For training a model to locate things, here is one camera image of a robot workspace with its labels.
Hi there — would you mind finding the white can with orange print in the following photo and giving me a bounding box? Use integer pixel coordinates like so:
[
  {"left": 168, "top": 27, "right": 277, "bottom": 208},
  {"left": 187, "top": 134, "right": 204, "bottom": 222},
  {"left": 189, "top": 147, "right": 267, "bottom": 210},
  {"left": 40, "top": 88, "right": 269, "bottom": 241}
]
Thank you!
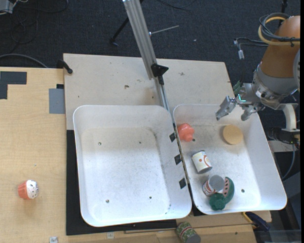
[{"left": 191, "top": 149, "right": 213, "bottom": 174}]

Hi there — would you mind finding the white plastic tray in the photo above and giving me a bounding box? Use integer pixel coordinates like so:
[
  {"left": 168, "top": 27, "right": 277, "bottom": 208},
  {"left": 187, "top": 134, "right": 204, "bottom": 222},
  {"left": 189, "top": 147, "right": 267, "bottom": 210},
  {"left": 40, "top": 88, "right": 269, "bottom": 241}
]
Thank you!
[
  {"left": 72, "top": 104, "right": 193, "bottom": 228},
  {"left": 172, "top": 103, "right": 288, "bottom": 216}
]

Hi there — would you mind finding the green and red can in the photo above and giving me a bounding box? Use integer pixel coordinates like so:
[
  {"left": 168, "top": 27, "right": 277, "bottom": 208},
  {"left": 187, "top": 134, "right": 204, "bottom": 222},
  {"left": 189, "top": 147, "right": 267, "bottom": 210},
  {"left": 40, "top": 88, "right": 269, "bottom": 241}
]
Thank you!
[{"left": 175, "top": 221, "right": 202, "bottom": 243}]

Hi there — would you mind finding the orange and white cupcake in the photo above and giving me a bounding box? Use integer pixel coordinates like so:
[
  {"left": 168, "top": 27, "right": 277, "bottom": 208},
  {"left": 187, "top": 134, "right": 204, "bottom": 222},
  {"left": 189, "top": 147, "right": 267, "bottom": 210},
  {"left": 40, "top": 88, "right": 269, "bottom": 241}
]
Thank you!
[{"left": 17, "top": 179, "right": 40, "bottom": 200}]

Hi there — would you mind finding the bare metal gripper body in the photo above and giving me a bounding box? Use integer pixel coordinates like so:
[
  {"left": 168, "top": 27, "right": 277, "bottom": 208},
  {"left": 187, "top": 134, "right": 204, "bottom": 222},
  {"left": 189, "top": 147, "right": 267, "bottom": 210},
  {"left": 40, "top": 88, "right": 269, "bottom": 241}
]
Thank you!
[{"left": 235, "top": 83, "right": 292, "bottom": 112}]

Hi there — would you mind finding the orange-pink toy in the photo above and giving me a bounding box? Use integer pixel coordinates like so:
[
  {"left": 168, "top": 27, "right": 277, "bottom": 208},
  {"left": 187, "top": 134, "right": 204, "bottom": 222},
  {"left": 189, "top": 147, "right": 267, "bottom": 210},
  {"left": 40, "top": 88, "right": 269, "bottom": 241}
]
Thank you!
[{"left": 177, "top": 123, "right": 196, "bottom": 142}]

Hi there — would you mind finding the red and white can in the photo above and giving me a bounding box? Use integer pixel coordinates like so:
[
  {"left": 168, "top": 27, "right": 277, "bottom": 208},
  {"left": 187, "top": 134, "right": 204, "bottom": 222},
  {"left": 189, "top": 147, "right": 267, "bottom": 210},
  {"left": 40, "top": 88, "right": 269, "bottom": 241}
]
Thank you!
[{"left": 202, "top": 174, "right": 225, "bottom": 197}]

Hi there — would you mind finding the black cylinder on white bracket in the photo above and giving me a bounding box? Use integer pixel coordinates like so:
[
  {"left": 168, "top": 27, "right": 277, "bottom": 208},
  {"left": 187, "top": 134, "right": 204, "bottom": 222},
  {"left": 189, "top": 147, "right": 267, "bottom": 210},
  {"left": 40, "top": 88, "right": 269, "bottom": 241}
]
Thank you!
[{"left": 265, "top": 102, "right": 301, "bottom": 144}]

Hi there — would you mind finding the pale flat board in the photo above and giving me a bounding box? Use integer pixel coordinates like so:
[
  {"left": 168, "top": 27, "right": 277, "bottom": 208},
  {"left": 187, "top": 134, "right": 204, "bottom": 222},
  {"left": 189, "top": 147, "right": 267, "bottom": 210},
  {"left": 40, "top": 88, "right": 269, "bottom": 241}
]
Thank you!
[{"left": 63, "top": 53, "right": 237, "bottom": 136}]

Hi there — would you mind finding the green broccoli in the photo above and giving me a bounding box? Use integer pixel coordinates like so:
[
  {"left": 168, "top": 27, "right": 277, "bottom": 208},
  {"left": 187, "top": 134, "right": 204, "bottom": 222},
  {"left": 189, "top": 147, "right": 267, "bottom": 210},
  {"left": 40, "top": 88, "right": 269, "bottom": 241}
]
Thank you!
[{"left": 208, "top": 193, "right": 227, "bottom": 211}]

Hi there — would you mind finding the watermelon slice toy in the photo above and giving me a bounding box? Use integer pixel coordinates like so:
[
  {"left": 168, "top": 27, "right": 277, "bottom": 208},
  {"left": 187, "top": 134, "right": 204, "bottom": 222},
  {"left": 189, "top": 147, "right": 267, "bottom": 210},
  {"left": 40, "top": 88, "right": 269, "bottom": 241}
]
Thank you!
[{"left": 221, "top": 176, "right": 236, "bottom": 203}]

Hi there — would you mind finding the tan round biscuit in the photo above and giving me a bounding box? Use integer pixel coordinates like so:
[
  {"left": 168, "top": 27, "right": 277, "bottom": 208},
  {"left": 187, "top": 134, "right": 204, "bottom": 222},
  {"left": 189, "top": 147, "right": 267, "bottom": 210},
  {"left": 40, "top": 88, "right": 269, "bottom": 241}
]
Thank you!
[{"left": 219, "top": 124, "right": 244, "bottom": 146}]

